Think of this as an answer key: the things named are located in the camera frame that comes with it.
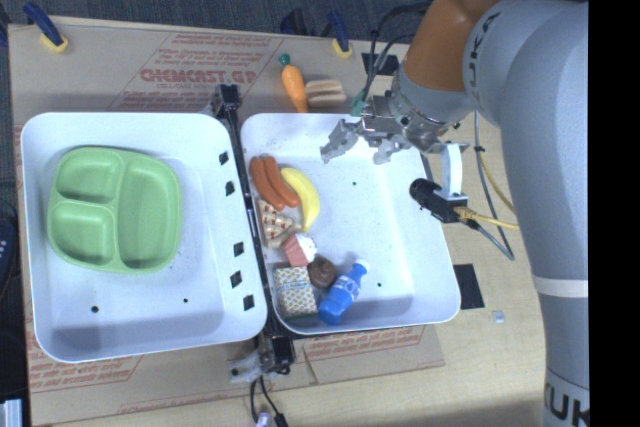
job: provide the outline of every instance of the toy banana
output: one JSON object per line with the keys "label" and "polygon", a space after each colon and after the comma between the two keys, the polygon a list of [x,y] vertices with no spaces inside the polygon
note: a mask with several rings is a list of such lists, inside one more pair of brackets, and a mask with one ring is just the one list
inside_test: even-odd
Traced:
{"label": "toy banana", "polygon": [[302,231],[308,232],[311,224],[320,214],[320,196],[318,191],[305,175],[299,169],[293,167],[284,167],[280,170],[282,178],[287,184],[298,194],[300,204],[302,205]]}

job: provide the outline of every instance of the blue clamp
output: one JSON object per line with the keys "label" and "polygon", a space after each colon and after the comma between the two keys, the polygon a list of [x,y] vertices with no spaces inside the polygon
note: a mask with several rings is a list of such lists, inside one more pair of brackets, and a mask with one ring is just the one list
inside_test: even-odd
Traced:
{"label": "blue clamp", "polygon": [[51,21],[51,18],[35,2],[29,1],[22,8],[26,15],[42,31],[40,40],[54,52],[64,52],[69,44]]}
{"label": "blue clamp", "polygon": [[353,51],[349,41],[350,38],[349,31],[347,30],[347,24],[342,19],[342,15],[340,15],[337,9],[332,9],[329,11],[327,19],[336,36],[332,43],[334,50],[340,57],[349,57]]}

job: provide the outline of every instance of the cardboard sheet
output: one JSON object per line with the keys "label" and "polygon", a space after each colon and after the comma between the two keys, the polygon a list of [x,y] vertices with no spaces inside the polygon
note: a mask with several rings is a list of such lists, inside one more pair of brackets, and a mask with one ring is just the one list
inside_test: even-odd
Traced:
{"label": "cardboard sheet", "polygon": [[[277,57],[284,52],[301,67],[305,80],[343,83],[345,104],[322,112],[348,111],[363,84],[359,52],[368,51],[364,43],[359,49],[354,42],[353,55],[341,59],[330,41],[319,38],[52,18],[69,39],[62,54],[40,42],[35,26],[9,30],[18,177],[20,130],[42,112],[199,112],[223,81],[240,86],[241,120],[256,112],[293,112],[279,78]],[[22,196],[19,207],[24,211]],[[24,222],[21,229],[25,241]],[[248,383],[227,378],[227,363],[246,356],[252,341],[81,364],[52,360],[35,339],[26,244],[21,248],[34,426],[249,393]],[[274,389],[444,365],[433,326],[307,338],[297,340],[295,347],[291,374],[275,376]]]}

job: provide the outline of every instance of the toy sausage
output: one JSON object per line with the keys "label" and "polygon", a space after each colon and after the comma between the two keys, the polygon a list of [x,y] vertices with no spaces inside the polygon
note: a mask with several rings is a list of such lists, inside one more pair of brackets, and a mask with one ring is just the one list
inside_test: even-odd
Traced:
{"label": "toy sausage", "polygon": [[251,173],[253,183],[255,184],[256,189],[258,189],[258,194],[260,194],[262,199],[271,203],[278,211],[284,209],[285,202],[269,182],[264,161],[260,157],[253,157],[251,159],[251,163],[249,164],[249,173]]}
{"label": "toy sausage", "polygon": [[276,193],[284,200],[287,206],[292,208],[297,207],[300,204],[300,198],[282,178],[276,159],[269,155],[264,157],[262,161],[264,162],[264,168],[271,187],[273,187]]}

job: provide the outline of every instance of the green divided plate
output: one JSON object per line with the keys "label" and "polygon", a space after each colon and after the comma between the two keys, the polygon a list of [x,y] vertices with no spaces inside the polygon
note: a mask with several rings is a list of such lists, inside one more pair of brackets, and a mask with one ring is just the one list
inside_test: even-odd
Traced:
{"label": "green divided plate", "polygon": [[175,257],[181,228],[180,181],[165,162],[93,146],[60,159],[47,232],[66,261],[104,271],[156,271]]}

